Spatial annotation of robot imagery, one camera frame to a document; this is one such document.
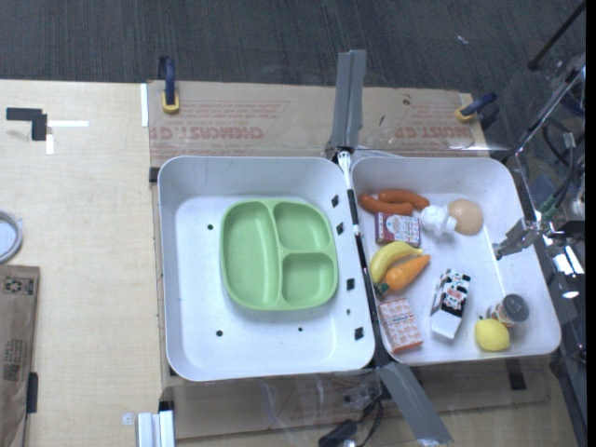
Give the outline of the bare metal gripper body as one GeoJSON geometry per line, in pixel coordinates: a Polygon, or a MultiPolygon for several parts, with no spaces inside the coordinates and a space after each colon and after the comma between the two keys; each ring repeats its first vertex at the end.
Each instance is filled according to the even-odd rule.
{"type": "Polygon", "coordinates": [[[554,243],[555,247],[571,246],[585,239],[585,222],[580,220],[555,224],[546,221],[530,222],[528,230],[554,243]]]}

